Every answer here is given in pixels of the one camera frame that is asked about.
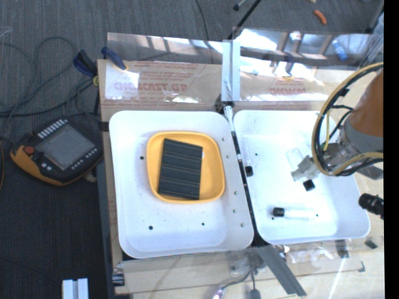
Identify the yellow plate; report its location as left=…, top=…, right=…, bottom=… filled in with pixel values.
left=146, top=131, right=226, bottom=204

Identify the blue plastic bottle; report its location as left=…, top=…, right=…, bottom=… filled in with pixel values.
left=331, top=39, right=349, bottom=62

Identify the black ribbed rectangular packet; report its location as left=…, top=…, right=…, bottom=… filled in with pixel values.
left=156, top=138, right=204, bottom=201

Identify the orange sausage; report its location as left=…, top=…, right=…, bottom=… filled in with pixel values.
left=313, top=9, right=328, bottom=26

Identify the black cylinder on white bracket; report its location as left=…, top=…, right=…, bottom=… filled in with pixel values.
left=358, top=192, right=385, bottom=220

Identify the white plastic tray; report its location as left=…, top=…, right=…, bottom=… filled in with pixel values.
left=108, top=110, right=254, bottom=259
left=233, top=108, right=372, bottom=246

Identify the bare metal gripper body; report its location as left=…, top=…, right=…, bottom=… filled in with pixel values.
left=324, top=141, right=385, bottom=181

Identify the brown cardboard board red print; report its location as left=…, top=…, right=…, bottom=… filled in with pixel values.
left=97, top=59, right=385, bottom=296

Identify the clear plastic bottle black cap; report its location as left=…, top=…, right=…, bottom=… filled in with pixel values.
left=243, top=135, right=254, bottom=178
left=272, top=206, right=316, bottom=221
left=286, top=148, right=317, bottom=192

